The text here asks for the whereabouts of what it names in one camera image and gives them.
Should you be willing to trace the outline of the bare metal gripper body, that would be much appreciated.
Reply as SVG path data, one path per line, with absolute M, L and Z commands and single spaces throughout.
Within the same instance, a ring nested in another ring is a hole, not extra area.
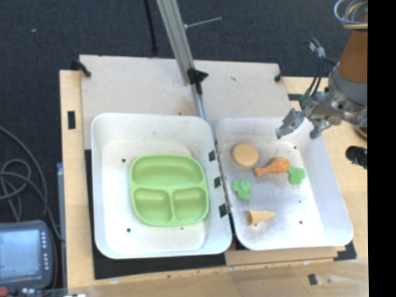
M 365 88 L 343 92 L 337 87 L 326 87 L 304 98 L 304 115 L 310 120 L 326 120 L 340 124 L 367 126 L 367 91 Z

